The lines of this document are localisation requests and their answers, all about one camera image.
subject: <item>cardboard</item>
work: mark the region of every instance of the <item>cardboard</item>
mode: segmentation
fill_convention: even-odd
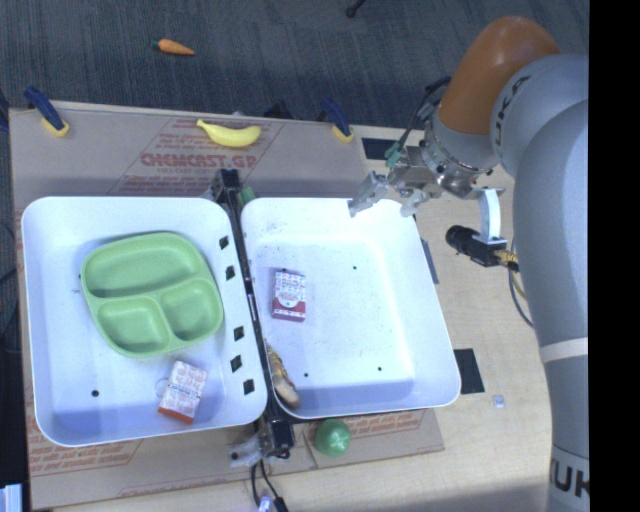
[[[367,171],[357,130],[354,141],[345,144],[325,123],[53,103],[70,125],[66,137],[56,138],[46,132],[37,111],[11,112],[21,311],[25,311],[26,294],[20,217],[37,198],[198,197],[207,193],[215,171],[226,166],[237,168],[245,186],[251,186],[259,196],[343,197],[345,191],[355,190]],[[201,117],[232,127],[259,123],[262,135],[255,145],[242,150],[217,147],[206,140],[204,132],[194,129],[195,120]],[[28,332],[26,315],[22,315],[31,501],[35,510],[249,478],[249,467],[231,465],[229,447],[251,436],[251,425],[82,448],[52,443],[35,421]],[[291,457],[270,460],[271,472],[310,471],[444,449],[433,410],[343,420],[352,433],[345,455],[330,458],[320,454],[313,446],[317,423],[296,424],[296,446]]]

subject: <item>green ball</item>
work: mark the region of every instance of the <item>green ball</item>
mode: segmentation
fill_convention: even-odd
[[[316,449],[329,457],[339,457],[351,444],[351,432],[344,421],[336,418],[324,420],[316,431]]]

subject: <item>gray carpet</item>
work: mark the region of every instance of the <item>gray carpet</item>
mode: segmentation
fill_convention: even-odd
[[[284,100],[315,120],[324,97],[352,124],[406,127],[424,86],[451,75],[491,21],[523,15],[589,52],[588,0],[2,0],[0,88],[49,98],[262,115]],[[196,51],[161,54],[168,37]],[[0,134],[0,329],[17,348],[8,138]]]

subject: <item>yellow clamp tip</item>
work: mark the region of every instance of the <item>yellow clamp tip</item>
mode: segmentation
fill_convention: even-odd
[[[344,142],[345,144],[348,144],[353,140],[353,132],[351,132],[349,135],[345,135],[344,133],[342,133],[342,130],[340,130],[340,128],[338,128],[335,124],[331,127],[331,132],[336,137],[338,137],[338,140],[340,140],[340,142]]]
[[[56,128],[44,117],[40,121],[42,122],[44,127],[47,129],[47,131],[52,135],[54,135],[55,137],[62,138],[69,132],[69,123],[67,123],[64,120],[62,121],[62,124],[64,126],[60,130],[56,130]]]

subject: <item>table surface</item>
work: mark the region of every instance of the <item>table surface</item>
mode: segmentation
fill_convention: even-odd
[[[358,140],[393,140],[402,133],[366,126],[355,126],[353,131]],[[420,137],[420,132],[413,132],[407,144],[417,144]],[[385,172],[380,160],[364,163],[368,170]],[[505,189],[500,197],[501,234],[511,240],[513,179],[498,167],[481,180],[479,186]],[[345,190],[345,196],[352,193]],[[388,197],[399,200],[394,194]],[[535,334],[512,302],[506,269],[483,268],[456,255],[445,242],[452,225],[479,229],[479,220],[475,201],[447,194],[428,201],[416,214],[433,258],[436,290],[453,348],[473,350],[485,391],[462,394],[453,404],[436,409],[444,451],[272,477],[290,510],[544,509],[551,416]],[[500,399],[502,407],[497,405]],[[266,489],[261,479],[258,489]],[[244,512],[256,507],[247,480],[55,510],[132,509]]]

